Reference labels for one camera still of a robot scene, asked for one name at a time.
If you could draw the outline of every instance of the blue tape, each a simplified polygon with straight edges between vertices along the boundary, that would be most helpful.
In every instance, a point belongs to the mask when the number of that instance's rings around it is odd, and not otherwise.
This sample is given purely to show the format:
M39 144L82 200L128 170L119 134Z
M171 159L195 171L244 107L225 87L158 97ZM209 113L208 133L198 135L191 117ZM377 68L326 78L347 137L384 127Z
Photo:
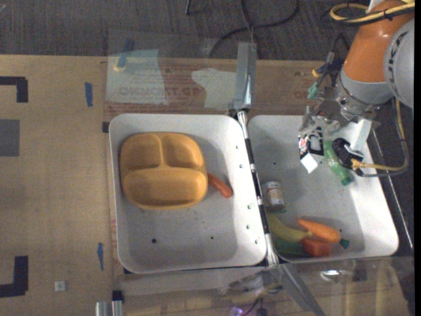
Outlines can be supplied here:
M92 84L85 82L85 97L86 103L88 107L93 106L93 92L92 92Z

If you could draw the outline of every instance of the white tray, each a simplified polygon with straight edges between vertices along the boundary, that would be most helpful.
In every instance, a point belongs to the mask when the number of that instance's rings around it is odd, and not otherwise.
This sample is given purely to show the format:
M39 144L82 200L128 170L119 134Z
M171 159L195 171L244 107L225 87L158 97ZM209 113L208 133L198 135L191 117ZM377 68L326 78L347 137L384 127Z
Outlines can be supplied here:
M389 207L378 178L361 178L342 186L339 178L326 164L308 174L299 161L298 129L302 116L256 116L249 121L248 130L260 183L281 180L284 187L287 212L280 216L292 228L300 229L297 219L326 223L341 230L350 246L332 249L326 258L292 259L290 262L327 261L361 257L389 256L396 252L399 239ZM352 142L354 123L341 131L341 136ZM362 150L371 163L365 145Z
M118 155L123 141L139 132L189 134L202 149L207 170L234 191L223 198L209 186L194 207L147 211L122 193ZM238 122L223 115L119 115L109 137L116 203L117 249L133 273L252 266L266 256L266 242Z

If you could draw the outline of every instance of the banana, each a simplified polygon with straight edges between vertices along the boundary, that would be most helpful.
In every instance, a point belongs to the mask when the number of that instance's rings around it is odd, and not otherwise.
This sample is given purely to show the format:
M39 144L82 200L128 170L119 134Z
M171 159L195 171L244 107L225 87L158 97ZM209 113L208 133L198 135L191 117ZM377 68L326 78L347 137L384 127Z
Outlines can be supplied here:
M267 214L267 218L269 223L269 230L279 239L285 241L300 242L303 238L312 236L312 232L310 231L303 232L302 230L297 230L284 225L281 220L279 220L273 213Z

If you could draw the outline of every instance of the orange divided bowl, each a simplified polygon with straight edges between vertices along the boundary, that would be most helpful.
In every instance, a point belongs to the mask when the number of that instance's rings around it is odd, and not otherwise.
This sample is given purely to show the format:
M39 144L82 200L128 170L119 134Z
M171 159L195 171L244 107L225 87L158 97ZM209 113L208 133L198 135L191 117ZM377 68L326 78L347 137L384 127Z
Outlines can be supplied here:
M120 152L124 195L142 209L176 209L198 204L208 179L196 141L174 132L130 136Z

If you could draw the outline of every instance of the green object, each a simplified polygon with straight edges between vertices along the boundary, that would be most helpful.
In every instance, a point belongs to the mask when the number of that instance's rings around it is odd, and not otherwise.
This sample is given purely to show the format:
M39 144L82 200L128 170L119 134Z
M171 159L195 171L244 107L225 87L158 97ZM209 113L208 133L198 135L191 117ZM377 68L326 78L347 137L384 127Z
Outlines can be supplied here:
M290 257L309 257L309 255L304 251L303 245L299 242L277 239L275 249L280 255Z
M313 85L309 88L307 98L308 99L316 99L318 93L318 86L317 82L313 83Z
M349 169L343 167L337 160L337 155L332 148L332 141L323 141L324 158L328 162L330 169L341 179L342 185L346 186L354 180Z
M346 239L341 239L341 241L339 241L339 244L343 247L343 249L347 249L349 247L349 240Z

